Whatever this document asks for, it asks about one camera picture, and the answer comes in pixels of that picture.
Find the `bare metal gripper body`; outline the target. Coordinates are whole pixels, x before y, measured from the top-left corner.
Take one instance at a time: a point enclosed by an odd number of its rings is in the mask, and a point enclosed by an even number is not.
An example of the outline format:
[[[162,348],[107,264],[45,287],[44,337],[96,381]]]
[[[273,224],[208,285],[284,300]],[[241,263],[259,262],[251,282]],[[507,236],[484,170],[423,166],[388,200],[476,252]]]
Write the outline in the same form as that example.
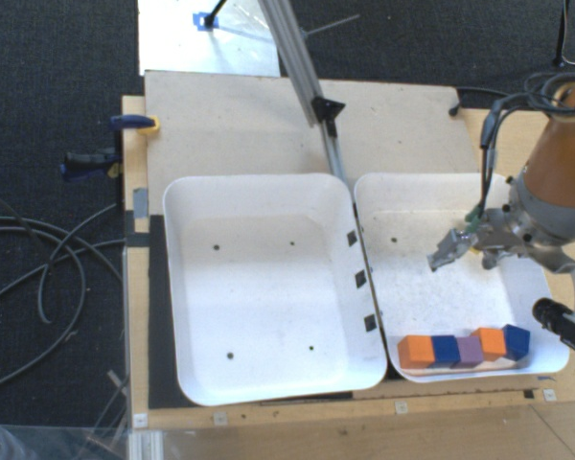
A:
[[[502,249],[509,257],[526,258],[552,273],[569,273],[575,259],[564,247],[575,242],[575,210],[546,207],[528,212],[503,206],[486,212],[476,232],[474,248]]]

